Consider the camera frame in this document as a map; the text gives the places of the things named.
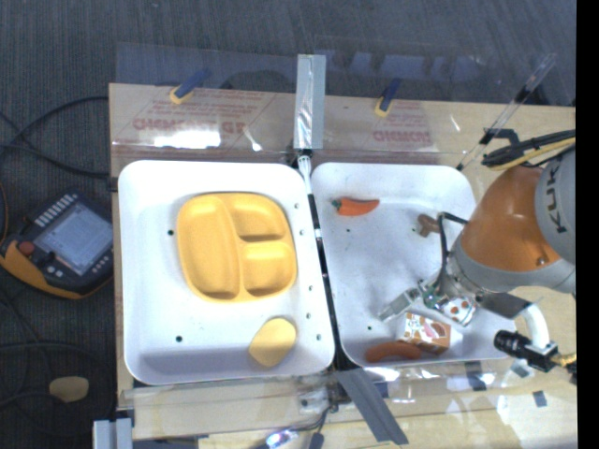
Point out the dull grey metal gripper finger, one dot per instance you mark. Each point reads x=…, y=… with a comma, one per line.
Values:
x=398, y=306

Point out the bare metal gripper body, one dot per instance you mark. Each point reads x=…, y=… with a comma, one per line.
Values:
x=453, y=285

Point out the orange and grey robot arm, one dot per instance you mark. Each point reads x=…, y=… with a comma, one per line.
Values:
x=505, y=232

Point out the white can with red dots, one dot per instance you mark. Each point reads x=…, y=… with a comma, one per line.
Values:
x=461, y=312

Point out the orange printed carton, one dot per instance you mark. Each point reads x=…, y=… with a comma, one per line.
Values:
x=430, y=335

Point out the white plastic tray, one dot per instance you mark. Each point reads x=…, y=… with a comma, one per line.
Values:
x=388, y=260
x=154, y=250

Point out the brown sausage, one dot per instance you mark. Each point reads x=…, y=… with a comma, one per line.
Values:
x=390, y=352

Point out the brown biscuit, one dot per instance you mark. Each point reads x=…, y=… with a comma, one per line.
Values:
x=427, y=225

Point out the orange carrot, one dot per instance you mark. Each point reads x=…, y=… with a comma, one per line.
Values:
x=358, y=206

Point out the yellow divided plate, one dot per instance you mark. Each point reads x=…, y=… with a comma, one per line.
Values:
x=210, y=246

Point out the brown cardboard board red print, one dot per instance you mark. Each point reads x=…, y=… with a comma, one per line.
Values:
x=196, y=120

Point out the pale yellow oval bread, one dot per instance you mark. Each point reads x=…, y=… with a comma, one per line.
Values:
x=69, y=388

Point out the black cylinder on white bracket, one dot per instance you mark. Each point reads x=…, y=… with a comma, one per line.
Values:
x=533, y=330

